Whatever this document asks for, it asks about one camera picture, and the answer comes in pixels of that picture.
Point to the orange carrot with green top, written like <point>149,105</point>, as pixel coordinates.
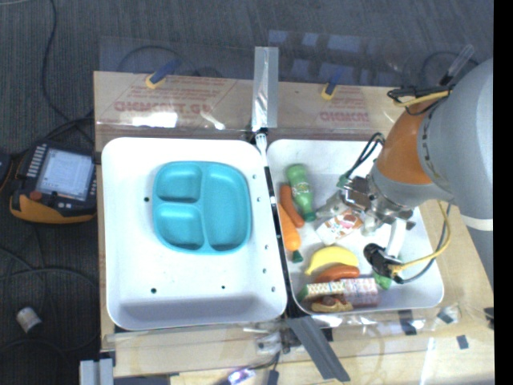
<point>291,235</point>

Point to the white carton with print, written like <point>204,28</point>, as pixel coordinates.
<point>334,231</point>

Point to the pink and white packet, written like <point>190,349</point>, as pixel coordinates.
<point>360,292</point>

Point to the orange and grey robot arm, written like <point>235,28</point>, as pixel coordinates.
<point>453,143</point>

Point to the green and yellow packet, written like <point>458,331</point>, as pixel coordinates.
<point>322,289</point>

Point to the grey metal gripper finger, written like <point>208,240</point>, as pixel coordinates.
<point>369,225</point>
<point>331,208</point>

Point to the green broccoli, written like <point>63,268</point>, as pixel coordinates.
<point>383,282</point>

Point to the black cylinder on white bracket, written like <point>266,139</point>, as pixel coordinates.
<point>380,257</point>

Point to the brown cardboard board red print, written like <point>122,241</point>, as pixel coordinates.
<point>176,102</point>

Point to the brown sausage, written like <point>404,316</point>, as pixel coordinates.
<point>340,272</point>

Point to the white plastic tray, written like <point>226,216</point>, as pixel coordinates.
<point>188,291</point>
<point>417,279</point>

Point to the green plastic bottle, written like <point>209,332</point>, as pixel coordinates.
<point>300,189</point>

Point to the small grey can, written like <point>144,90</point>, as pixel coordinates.
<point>29,319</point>

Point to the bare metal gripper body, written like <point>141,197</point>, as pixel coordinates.
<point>358,195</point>

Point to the blue divided plate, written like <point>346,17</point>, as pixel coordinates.
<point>222,207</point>

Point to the yellow banana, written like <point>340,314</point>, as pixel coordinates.
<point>334,255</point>

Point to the red-orange carrot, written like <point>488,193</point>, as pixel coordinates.
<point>290,205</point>

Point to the slice of pizza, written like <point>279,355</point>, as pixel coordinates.
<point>330,305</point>

